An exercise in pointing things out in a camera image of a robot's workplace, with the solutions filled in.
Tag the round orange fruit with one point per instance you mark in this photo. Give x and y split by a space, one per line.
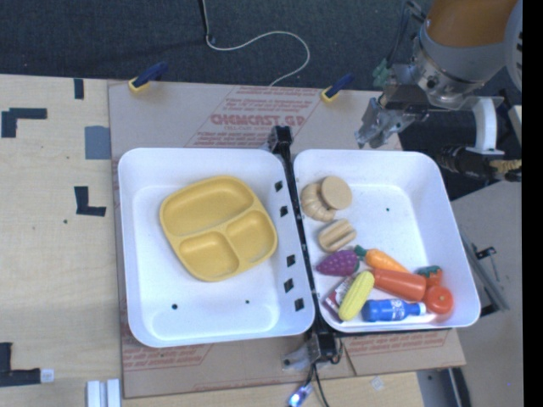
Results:
439 300

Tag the thin black rod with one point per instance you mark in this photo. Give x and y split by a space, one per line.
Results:
299 223

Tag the white plastic tray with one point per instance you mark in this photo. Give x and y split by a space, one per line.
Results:
212 312
407 227

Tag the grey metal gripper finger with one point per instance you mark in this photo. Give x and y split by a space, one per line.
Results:
368 121
391 123

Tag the black cylinder on white bracket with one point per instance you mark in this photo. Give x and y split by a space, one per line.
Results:
466 161

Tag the orange carrot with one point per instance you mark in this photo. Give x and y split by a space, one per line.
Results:
384 260

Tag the orange bottle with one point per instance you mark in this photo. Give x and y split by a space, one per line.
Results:
401 284

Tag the yellow divided plate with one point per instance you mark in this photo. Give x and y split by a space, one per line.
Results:
208 210

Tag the beige croissant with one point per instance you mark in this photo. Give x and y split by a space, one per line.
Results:
311 206

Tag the beige bread roll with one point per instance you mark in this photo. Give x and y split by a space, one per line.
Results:
336 235

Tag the red strawberry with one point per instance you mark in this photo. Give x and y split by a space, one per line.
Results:
432 274

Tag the round tan biscuit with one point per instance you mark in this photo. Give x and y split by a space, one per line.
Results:
337 192

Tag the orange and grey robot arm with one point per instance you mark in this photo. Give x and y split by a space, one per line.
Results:
466 11

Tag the purple grapes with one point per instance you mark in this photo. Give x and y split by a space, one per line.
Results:
337 263

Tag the brown cardboard board red print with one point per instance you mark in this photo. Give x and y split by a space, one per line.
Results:
169 113

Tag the yellow corn cob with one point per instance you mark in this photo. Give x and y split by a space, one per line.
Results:
356 295

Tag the blue bottle white cap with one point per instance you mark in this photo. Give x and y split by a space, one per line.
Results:
384 310

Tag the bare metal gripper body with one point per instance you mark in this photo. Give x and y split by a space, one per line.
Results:
407 93

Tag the red and white packet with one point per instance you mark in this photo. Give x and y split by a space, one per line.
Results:
334 301

